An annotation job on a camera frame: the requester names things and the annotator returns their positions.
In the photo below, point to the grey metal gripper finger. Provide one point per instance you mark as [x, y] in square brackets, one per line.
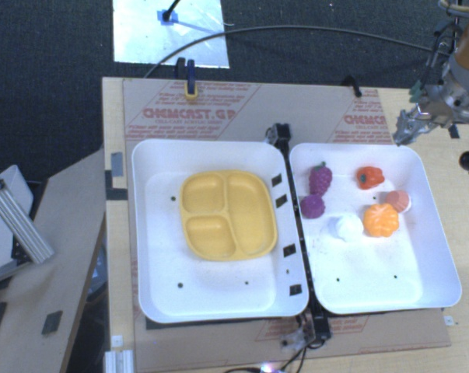
[401, 128]
[421, 124]

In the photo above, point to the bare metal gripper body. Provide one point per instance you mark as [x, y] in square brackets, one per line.
[450, 105]

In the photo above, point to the red-orange bell pepper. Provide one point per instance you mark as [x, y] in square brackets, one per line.
[369, 178]

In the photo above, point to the orange pumpkin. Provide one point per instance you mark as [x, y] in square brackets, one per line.
[381, 220]

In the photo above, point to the purple grapes with green stem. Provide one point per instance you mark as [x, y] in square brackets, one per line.
[320, 179]

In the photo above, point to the brown cardboard board red print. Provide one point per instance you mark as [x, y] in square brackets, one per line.
[296, 103]

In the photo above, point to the white rounded toy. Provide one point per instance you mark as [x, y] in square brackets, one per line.
[347, 227]

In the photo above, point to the thin black rod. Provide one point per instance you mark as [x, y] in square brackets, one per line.
[298, 216]

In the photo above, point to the white plastic tray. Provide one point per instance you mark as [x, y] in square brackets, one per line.
[374, 278]
[218, 286]

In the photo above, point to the yellow divided plate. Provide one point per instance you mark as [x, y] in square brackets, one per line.
[246, 208]

